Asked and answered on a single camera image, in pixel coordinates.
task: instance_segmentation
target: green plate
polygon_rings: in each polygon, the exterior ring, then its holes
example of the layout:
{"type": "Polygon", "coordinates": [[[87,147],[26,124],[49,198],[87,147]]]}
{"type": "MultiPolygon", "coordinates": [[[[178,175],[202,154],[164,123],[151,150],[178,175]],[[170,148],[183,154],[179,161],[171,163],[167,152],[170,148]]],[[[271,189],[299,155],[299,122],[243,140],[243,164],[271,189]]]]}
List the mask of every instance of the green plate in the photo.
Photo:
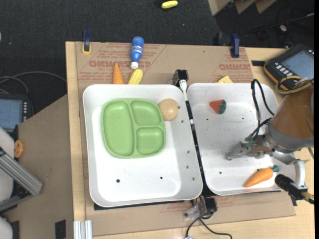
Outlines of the green plate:
{"type": "Polygon", "coordinates": [[[102,134],[107,150],[120,158],[149,157],[166,145],[163,115],[145,99],[115,99],[102,110],[102,134]]]}

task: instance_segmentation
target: white container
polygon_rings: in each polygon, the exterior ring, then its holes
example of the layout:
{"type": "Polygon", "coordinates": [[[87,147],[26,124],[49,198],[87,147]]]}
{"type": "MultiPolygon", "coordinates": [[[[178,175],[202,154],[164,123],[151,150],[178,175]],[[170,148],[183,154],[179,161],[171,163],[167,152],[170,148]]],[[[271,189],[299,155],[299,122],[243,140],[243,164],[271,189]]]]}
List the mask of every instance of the white container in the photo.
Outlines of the white container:
{"type": "MultiPolygon", "coordinates": [[[[278,105],[273,91],[262,85],[269,108],[274,112],[278,105]]],[[[188,98],[192,109],[198,139],[200,156],[208,188],[217,195],[233,195],[276,191],[280,188],[272,179],[245,188],[247,182],[257,169],[277,165],[279,173],[295,180],[295,167],[285,165],[269,155],[263,158],[242,156],[233,160],[226,159],[226,153],[257,127],[256,108],[252,98],[250,83],[220,84],[196,83],[189,86],[188,98]],[[226,110],[216,113],[209,105],[213,100],[224,99],[226,110]]],[[[267,111],[261,92],[256,86],[256,99],[261,112],[261,122],[272,115],[267,111]]]]}
{"type": "MultiPolygon", "coordinates": [[[[273,91],[262,85],[272,111],[278,107],[273,91]]],[[[275,158],[242,156],[227,160],[226,153],[257,127],[256,108],[250,84],[196,83],[190,85],[188,98],[200,151],[200,159],[208,188],[217,195],[233,195],[281,190],[272,179],[245,188],[244,184],[257,169],[277,165],[279,173],[295,180],[293,165],[275,158]],[[224,99],[226,111],[217,114],[209,105],[224,99]]],[[[259,88],[256,99],[261,121],[271,117],[259,88]]],[[[102,207],[115,207],[154,202],[195,199],[201,194],[203,182],[194,146],[189,116],[182,91],[172,85],[91,85],[83,93],[90,194],[102,207]],[[177,117],[165,122],[166,147],[158,155],[123,159],[107,152],[101,125],[103,105],[120,98],[148,99],[156,104],[166,98],[180,105],[177,117]]]]}
{"type": "Polygon", "coordinates": [[[0,238],[1,239],[12,239],[13,230],[11,224],[0,216],[0,238]]]}
{"type": "Polygon", "coordinates": [[[93,201],[115,207],[195,199],[203,183],[182,91],[172,85],[95,84],[83,93],[88,147],[89,187],[93,201]],[[147,99],[158,104],[172,98],[180,106],[177,117],[165,122],[164,150],[145,158],[116,158],[102,136],[102,108],[110,100],[147,99]]]}

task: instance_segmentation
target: monitor screen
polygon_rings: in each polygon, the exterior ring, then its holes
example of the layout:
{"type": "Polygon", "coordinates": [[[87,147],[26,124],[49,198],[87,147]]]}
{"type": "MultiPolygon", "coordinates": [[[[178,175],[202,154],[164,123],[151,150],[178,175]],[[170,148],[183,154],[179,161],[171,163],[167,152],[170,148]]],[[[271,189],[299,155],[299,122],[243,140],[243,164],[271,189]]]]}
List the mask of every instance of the monitor screen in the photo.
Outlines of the monitor screen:
{"type": "Polygon", "coordinates": [[[286,59],[282,65],[302,78],[307,77],[310,80],[314,77],[314,57],[305,50],[286,59]]]}
{"type": "Polygon", "coordinates": [[[13,131],[22,122],[22,100],[0,99],[0,125],[13,131]]]}

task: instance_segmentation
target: orange carrot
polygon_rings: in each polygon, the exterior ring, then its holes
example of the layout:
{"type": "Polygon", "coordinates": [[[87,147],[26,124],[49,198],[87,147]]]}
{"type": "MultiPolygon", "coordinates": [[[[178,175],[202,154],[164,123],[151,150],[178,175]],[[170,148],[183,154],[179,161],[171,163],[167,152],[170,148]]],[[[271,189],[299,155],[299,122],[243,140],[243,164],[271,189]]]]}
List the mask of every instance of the orange carrot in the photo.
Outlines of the orange carrot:
{"type": "Polygon", "coordinates": [[[267,181],[273,177],[274,171],[278,172],[278,166],[274,165],[273,168],[264,168],[258,171],[246,184],[245,187],[251,187],[263,181],[267,181]]]}
{"type": "Polygon", "coordinates": [[[115,63],[114,65],[114,71],[113,71],[113,84],[124,84],[123,76],[121,73],[121,70],[119,68],[119,65],[115,63]]]}

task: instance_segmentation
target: yellow corn toy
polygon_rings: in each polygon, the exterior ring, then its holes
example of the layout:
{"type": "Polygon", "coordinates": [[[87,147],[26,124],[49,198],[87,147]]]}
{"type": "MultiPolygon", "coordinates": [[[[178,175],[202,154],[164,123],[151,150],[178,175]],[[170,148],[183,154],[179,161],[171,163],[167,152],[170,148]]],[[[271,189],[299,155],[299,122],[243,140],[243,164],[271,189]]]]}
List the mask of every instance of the yellow corn toy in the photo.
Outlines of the yellow corn toy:
{"type": "Polygon", "coordinates": [[[131,74],[128,84],[139,84],[143,78],[143,71],[141,69],[135,69],[131,74]]]}
{"type": "Polygon", "coordinates": [[[173,7],[176,7],[176,6],[178,6],[178,2],[177,1],[167,1],[167,2],[164,2],[161,5],[161,8],[162,9],[170,9],[170,8],[173,8],[173,7]]]}

